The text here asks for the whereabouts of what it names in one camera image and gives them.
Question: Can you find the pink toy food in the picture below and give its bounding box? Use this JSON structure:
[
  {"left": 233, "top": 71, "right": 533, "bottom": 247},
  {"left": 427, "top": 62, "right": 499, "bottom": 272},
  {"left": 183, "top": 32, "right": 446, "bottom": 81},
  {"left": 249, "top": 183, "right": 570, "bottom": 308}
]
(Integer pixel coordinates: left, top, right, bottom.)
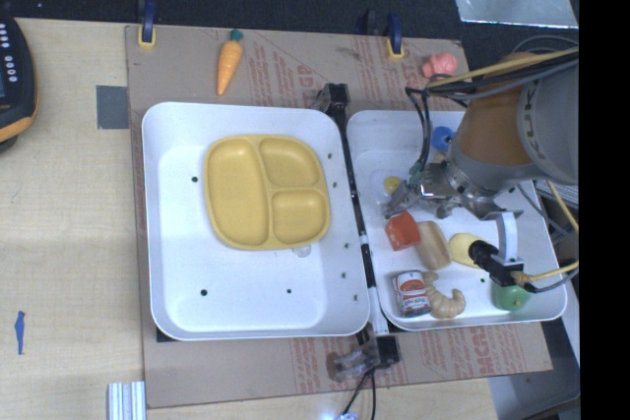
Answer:
[{"left": 420, "top": 52, "right": 459, "bottom": 80}]

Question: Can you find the thin black and white rod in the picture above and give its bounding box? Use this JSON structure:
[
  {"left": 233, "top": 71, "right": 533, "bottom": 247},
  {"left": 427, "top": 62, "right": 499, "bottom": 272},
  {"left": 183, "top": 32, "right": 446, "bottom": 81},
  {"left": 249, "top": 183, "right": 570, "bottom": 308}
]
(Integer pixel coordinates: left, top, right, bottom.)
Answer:
[{"left": 332, "top": 101, "right": 388, "bottom": 336}]

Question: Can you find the black cylinder on white bracket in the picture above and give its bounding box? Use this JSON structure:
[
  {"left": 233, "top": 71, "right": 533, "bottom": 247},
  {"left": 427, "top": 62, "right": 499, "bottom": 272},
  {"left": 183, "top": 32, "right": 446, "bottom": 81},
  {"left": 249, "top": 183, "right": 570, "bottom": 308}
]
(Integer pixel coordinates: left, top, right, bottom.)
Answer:
[{"left": 467, "top": 209, "right": 526, "bottom": 287}]

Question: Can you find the orange carrot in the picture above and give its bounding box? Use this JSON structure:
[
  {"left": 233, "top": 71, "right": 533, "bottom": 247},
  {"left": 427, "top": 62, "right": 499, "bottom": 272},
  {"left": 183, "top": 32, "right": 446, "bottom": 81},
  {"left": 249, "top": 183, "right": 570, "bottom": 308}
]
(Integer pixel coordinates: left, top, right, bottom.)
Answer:
[{"left": 216, "top": 29, "right": 245, "bottom": 96}]

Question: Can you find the yellow lemon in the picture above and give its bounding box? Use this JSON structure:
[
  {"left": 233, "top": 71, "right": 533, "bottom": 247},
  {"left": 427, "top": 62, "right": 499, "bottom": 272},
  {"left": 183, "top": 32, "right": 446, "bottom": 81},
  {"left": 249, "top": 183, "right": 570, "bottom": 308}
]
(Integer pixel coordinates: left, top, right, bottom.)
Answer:
[{"left": 447, "top": 232, "right": 489, "bottom": 269}]

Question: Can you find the black block with thin wires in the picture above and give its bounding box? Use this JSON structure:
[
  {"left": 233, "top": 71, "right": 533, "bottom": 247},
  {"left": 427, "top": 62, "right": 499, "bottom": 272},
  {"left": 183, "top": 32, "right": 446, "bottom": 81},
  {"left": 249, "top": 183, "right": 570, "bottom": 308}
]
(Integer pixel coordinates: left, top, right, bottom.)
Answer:
[
  {"left": 375, "top": 334, "right": 402, "bottom": 369},
  {"left": 314, "top": 83, "right": 350, "bottom": 113}
]

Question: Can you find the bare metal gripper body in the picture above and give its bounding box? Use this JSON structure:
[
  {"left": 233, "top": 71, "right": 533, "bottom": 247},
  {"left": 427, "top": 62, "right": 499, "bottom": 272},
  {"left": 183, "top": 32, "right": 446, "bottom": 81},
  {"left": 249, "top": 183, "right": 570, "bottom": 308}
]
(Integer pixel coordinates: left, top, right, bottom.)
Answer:
[{"left": 416, "top": 160, "right": 499, "bottom": 219}]

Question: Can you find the green apple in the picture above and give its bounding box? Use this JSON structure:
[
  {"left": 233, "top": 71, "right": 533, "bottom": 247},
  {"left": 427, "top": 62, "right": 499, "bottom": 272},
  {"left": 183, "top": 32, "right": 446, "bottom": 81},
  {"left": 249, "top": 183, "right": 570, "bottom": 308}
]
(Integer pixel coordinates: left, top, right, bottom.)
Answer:
[{"left": 491, "top": 281, "right": 532, "bottom": 313}]

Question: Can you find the yellow divided plate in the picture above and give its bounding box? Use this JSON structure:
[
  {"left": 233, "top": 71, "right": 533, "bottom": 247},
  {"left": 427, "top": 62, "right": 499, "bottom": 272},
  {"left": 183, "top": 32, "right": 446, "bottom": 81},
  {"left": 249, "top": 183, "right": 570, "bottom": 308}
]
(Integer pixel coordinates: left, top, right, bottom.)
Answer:
[{"left": 203, "top": 134, "right": 332, "bottom": 253}]

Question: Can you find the blue round toy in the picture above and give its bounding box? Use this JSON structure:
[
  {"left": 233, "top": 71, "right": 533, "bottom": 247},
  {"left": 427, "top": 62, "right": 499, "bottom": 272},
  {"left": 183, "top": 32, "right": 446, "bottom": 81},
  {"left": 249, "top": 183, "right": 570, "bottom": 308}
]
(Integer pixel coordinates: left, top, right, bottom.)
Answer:
[{"left": 430, "top": 125, "right": 455, "bottom": 150}]

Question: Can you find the brown cardboard board, red print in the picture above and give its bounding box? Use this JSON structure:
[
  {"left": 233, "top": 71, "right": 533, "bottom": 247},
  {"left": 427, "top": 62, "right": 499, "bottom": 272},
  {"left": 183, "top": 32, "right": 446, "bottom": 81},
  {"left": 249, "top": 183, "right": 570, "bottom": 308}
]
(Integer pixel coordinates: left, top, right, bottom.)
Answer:
[{"left": 124, "top": 24, "right": 555, "bottom": 410}]

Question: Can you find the orange-red block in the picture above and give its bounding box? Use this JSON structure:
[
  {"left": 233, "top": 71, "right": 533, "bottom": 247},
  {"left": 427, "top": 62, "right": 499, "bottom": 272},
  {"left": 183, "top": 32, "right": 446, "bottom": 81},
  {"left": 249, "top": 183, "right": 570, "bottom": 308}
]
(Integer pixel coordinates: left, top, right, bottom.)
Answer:
[{"left": 384, "top": 210, "right": 422, "bottom": 253}]

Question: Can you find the red and white can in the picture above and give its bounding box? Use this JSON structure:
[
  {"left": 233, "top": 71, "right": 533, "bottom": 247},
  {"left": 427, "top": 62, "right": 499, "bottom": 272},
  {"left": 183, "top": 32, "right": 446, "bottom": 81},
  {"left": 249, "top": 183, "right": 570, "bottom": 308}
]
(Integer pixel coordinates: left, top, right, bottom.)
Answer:
[{"left": 391, "top": 270, "right": 431, "bottom": 319}]

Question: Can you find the white plastic tray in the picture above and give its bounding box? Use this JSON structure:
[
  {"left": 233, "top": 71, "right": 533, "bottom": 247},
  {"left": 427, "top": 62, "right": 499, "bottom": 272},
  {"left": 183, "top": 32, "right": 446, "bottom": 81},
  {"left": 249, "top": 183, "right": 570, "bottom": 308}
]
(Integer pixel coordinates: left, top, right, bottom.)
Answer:
[
  {"left": 346, "top": 109, "right": 569, "bottom": 332},
  {"left": 141, "top": 101, "right": 372, "bottom": 342}
]

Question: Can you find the tan bread roll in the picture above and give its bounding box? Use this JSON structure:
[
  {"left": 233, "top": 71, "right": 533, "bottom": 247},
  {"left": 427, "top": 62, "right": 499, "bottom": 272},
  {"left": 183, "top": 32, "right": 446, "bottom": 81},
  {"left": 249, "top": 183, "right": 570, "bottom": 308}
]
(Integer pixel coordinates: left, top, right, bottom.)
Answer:
[{"left": 415, "top": 219, "right": 452, "bottom": 271}]

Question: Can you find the beige croissant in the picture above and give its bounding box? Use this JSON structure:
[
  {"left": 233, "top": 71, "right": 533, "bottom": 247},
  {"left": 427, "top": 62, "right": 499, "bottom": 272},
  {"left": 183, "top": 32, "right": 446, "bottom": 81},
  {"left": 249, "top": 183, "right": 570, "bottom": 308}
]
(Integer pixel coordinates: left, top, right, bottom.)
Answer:
[{"left": 421, "top": 270, "right": 468, "bottom": 321}]

